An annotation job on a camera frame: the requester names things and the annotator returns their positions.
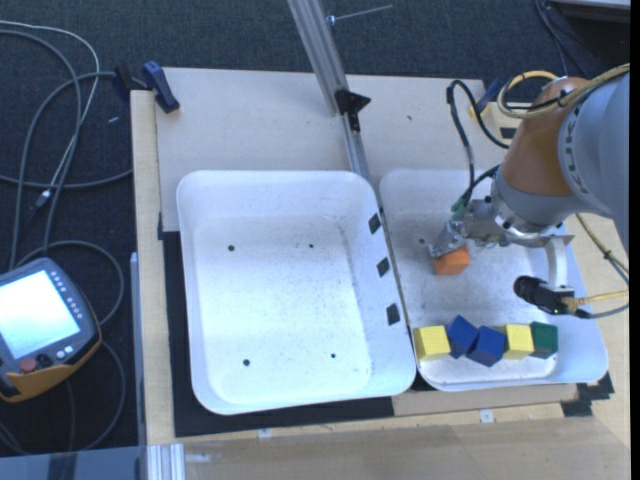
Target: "black floor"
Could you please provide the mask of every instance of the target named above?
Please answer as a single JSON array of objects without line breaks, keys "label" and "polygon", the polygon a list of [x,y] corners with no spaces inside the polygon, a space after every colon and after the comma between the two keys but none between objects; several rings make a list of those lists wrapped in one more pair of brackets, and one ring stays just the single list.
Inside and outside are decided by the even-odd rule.
[{"label": "black floor", "polygon": [[[556,33],[567,48],[563,62],[533,0],[323,3],[335,16],[393,5],[339,20],[334,27],[348,73],[491,81],[544,69],[592,77],[630,57],[628,24],[565,19],[549,9],[549,19],[559,27]],[[0,20],[73,32],[93,45],[103,71],[124,63],[135,77],[149,60],[175,67],[310,71],[285,0],[0,0]],[[126,286],[122,304],[104,326],[103,335],[124,365],[127,390],[121,416],[95,446],[133,445],[137,422],[129,259],[136,239],[133,180],[126,174],[132,163],[128,105],[104,78],[79,137],[68,188],[53,216],[51,204],[34,209],[41,188],[24,189],[19,237],[12,254],[18,187],[8,178],[20,173],[25,138],[40,105],[71,75],[59,55],[42,42],[7,31],[49,41],[67,57],[76,74],[95,71],[89,51],[71,37],[0,25],[0,272],[45,244],[50,219],[48,255],[82,287],[102,317],[118,296],[117,271],[93,245],[76,243],[88,242],[113,255]],[[81,85],[86,102],[91,80]],[[76,116],[71,86],[46,107],[33,129],[25,163],[27,181],[50,182],[74,133]],[[123,177],[112,183],[69,187],[121,173]],[[17,439],[7,446],[0,438],[0,455],[13,455],[15,448],[29,453],[65,450],[71,432],[71,447],[83,448],[109,429],[121,396],[111,356],[105,350],[98,352],[70,385],[72,397],[61,385],[21,404],[0,402],[0,423]],[[0,436],[6,440],[2,427]]]}]

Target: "control buttons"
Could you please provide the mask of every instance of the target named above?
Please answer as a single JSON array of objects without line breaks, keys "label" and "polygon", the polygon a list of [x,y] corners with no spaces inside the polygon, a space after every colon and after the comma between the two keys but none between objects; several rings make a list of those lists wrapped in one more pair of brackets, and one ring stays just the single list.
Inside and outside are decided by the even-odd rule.
[{"label": "control buttons", "polygon": [[53,359],[51,359],[47,354],[38,354],[36,360],[43,368],[47,368],[53,364]]},{"label": "control buttons", "polygon": [[38,363],[33,357],[25,357],[20,361],[20,371],[22,373],[31,373],[35,372],[38,367]]}]

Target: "block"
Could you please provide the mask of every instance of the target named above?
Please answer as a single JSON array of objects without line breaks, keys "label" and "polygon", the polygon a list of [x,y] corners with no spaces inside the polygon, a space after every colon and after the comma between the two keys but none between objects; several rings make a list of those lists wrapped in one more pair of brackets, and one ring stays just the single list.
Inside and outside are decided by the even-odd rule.
[{"label": "block", "polygon": [[478,328],[478,336],[467,352],[467,357],[485,366],[493,366],[502,359],[506,341],[507,337],[500,331],[481,325]]},{"label": "block", "polygon": [[533,338],[533,357],[547,359],[558,351],[558,328],[555,325],[531,322],[529,327]]},{"label": "block", "polygon": [[413,331],[416,356],[420,361],[439,359],[451,352],[444,325],[420,327]]},{"label": "block", "polygon": [[531,327],[520,324],[506,324],[502,332],[507,337],[503,359],[522,359],[534,351]]},{"label": "block", "polygon": [[471,263],[467,246],[463,245],[460,249],[440,256],[433,260],[433,267],[436,275],[439,276],[455,276],[460,274]]},{"label": "block", "polygon": [[467,353],[478,336],[478,328],[460,315],[447,324],[446,331],[451,355],[456,359]]}]

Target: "green block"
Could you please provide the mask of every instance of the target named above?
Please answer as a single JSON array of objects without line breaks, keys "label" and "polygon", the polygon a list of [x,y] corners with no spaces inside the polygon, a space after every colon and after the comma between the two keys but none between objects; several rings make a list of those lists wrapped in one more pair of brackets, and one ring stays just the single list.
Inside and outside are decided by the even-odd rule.
[{"label": "green block", "polygon": [[531,322],[533,357],[547,359],[558,351],[558,328],[555,325]]}]

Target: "orange block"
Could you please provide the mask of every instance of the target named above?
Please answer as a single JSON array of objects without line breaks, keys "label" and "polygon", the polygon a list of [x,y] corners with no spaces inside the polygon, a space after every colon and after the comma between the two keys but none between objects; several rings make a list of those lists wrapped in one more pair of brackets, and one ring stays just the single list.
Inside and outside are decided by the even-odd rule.
[{"label": "orange block", "polygon": [[463,245],[449,254],[433,260],[436,274],[439,276],[455,276],[460,274],[471,263],[467,246]]}]

